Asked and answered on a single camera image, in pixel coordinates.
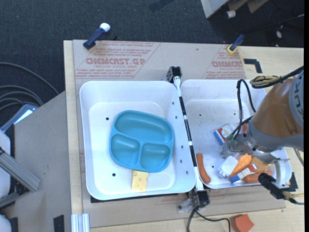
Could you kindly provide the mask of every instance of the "white tray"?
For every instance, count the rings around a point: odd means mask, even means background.
[[[86,185],[98,200],[190,191],[196,176],[174,85],[165,81],[90,81],[80,89]],[[174,129],[173,156],[166,169],[149,173],[146,192],[131,189],[132,170],[116,164],[109,154],[115,117],[135,110],[166,119]]]
[[[212,189],[259,185],[258,182],[231,184],[228,179],[220,179],[217,175],[217,169],[224,159],[220,157],[222,148],[213,132],[226,123],[239,123],[236,84],[237,80],[186,80],[181,85],[193,147],[196,154],[203,154],[205,170],[211,177],[211,182],[204,184]],[[248,86],[253,104],[257,109],[266,92],[264,89],[253,89],[250,84]],[[244,111],[243,117],[246,119],[253,115],[253,111],[244,84],[241,85],[240,94]],[[288,158],[285,149],[276,150],[272,152],[272,155],[280,159]],[[288,181],[292,176],[289,161],[285,163],[285,168],[286,181]],[[275,166],[271,165],[268,169],[276,178]]]

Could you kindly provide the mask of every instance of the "white marker cap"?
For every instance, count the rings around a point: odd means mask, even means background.
[[[111,29],[111,26],[107,23],[102,23],[100,28],[103,29],[105,32],[108,32]]]

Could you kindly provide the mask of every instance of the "black floor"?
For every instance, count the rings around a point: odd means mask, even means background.
[[[230,44],[242,32],[303,14],[304,7],[305,0],[270,0],[253,14],[244,5],[226,19],[225,5],[206,19],[200,0],[0,0],[0,86],[26,87],[47,102],[56,95],[48,85],[3,63],[23,66],[62,92],[63,41],[87,40],[102,22],[112,27],[110,40]],[[277,28],[247,33],[242,45],[304,47],[304,17],[283,25],[282,40],[270,41],[268,31]],[[0,89],[0,97],[9,91]],[[3,108],[14,101],[1,99],[0,126],[20,106]]]

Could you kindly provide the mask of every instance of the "toy carrot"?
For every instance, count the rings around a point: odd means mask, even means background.
[[[248,155],[248,153],[246,153],[245,155],[241,155],[238,158],[238,163],[235,166],[235,168],[233,169],[232,173],[230,174],[230,177],[237,175],[239,172],[241,172],[246,167],[248,167],[250,162],[251,162],[251,159],[252,159],[252,157],[251,157],[251,155]]]

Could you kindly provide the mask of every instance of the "wooden block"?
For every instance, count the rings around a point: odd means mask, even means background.
[[[132,190],[146,191],[148,174],[149,174],[148,172],[133,170],[132,185],[131,185]]]

